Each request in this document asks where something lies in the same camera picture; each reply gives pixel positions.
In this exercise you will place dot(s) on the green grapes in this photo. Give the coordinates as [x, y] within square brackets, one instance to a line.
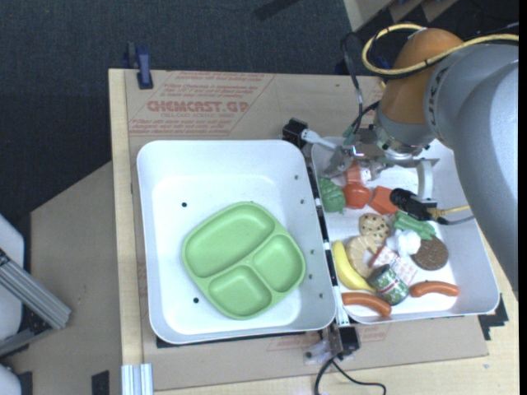
[331, 196]

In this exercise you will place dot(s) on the black cylinder on white bracket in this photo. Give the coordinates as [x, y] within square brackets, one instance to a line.
[411, 202]

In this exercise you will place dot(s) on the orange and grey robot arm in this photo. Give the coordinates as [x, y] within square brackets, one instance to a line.
[473, 130]

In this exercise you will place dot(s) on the green toy vegetable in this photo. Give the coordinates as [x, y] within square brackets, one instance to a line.
[413, 226]

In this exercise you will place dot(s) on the yellow banana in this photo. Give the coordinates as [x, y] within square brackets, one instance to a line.
[343, 270]

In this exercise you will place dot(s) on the tan toy bread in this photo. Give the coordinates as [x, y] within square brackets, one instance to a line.
[358, 253]

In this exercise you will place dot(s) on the thin black and white rod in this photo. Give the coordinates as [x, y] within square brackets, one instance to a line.
[328, 247]

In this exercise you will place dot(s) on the chocolate chip biscuit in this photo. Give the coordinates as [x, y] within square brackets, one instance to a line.
[372, 226]

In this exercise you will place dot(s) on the white plastic tray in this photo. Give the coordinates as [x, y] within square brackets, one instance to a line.
[461, 261]
[230, 171]

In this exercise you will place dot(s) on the green divided plate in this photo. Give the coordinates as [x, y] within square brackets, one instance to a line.
[243, 257]

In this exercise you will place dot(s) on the orange sausage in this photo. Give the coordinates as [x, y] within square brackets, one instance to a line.
[434, 289]
[366, 301]

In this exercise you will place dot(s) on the red and white packet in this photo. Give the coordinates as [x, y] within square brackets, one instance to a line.
[401, 268]

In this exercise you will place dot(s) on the orange carton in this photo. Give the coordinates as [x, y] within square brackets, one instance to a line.
[383, 200]

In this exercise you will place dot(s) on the brown cardboard board red print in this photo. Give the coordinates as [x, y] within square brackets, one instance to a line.
[197, 109]

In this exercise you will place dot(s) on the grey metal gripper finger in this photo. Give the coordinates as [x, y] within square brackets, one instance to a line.
[376, 169]
[339, 161]

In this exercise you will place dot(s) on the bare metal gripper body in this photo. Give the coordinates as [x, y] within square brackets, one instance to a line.
[395, 150]

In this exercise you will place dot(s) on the white crumpled lump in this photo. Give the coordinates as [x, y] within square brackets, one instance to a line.
[405, 243]

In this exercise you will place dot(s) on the red tomato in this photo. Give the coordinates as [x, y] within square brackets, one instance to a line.
[356, 196]

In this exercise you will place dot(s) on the orange and white toy food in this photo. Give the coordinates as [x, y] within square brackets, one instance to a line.
[356, 175]

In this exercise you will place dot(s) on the green small can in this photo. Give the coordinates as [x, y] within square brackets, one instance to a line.
[389, 286]

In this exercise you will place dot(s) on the round brown biscuit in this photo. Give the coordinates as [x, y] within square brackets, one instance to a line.
[430, 254]

